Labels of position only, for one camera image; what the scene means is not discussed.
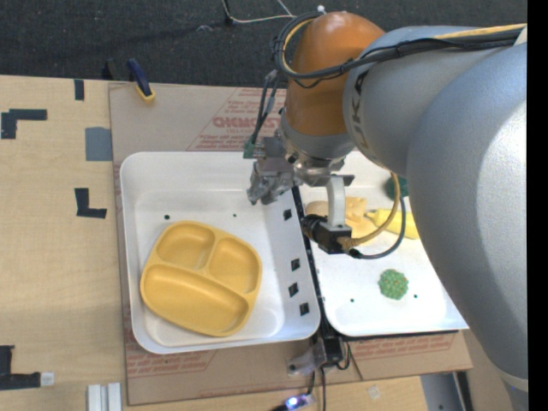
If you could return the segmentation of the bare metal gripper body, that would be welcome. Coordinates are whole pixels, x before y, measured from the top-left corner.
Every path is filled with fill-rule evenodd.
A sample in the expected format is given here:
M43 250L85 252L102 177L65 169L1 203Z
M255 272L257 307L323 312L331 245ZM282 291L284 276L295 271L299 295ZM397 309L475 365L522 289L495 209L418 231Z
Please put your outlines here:
M354 148L344 138L310 137L303 149L283 136L259 138L253 144L252 189L289 189L306 184L323 187L341 170Z

